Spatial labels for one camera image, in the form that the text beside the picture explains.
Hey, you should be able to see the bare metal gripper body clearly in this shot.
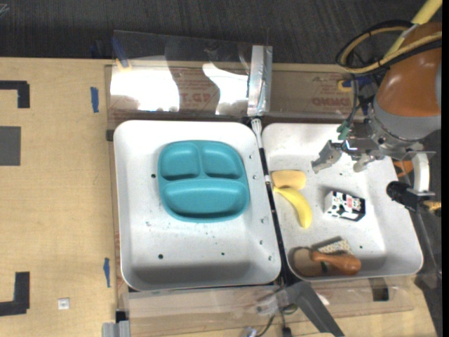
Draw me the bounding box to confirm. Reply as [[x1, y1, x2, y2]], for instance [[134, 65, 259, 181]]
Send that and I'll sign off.
[[341, 119, 419, 161]]

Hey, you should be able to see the yellow toy bread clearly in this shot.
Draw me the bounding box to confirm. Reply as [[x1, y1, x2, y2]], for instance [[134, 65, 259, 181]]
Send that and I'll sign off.
[[270, 168, 307, 191]]

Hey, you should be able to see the small black and white carton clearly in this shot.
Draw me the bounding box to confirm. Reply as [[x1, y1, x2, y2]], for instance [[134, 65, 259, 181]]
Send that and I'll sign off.
[[323, 190, 367, 223]]

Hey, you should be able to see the yellow banana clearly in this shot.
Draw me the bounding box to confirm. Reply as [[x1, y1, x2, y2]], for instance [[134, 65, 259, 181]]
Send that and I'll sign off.
[[272, 185, 314, 230]]

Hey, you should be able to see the white plastic tray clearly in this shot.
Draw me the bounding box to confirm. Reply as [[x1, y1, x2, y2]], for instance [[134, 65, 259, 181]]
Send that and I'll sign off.
[[260, 121, 424, 282], [112, 119, 283, 292]]

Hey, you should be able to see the patterned beige packet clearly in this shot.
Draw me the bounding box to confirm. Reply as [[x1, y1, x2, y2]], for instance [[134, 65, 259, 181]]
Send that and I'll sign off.
[[316, 237, 354, 256]]

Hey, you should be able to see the brown toy chicken drumstick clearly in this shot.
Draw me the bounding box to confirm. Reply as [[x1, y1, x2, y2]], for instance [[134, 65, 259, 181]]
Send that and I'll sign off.
[[309, 249, 363, 277]]

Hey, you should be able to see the tan round toy biscuit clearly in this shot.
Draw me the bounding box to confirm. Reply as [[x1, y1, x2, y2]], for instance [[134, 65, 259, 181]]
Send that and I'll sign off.
[[292, 246, 329, 278]]

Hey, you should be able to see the blue divided plate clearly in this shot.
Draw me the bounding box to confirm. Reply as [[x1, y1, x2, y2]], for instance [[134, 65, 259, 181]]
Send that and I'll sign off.
[[156, 139, 251, 223]]

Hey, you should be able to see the black cylinder on white bracket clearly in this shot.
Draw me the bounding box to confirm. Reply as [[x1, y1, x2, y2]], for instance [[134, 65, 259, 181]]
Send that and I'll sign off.
[[386, 150, 438, 213]]

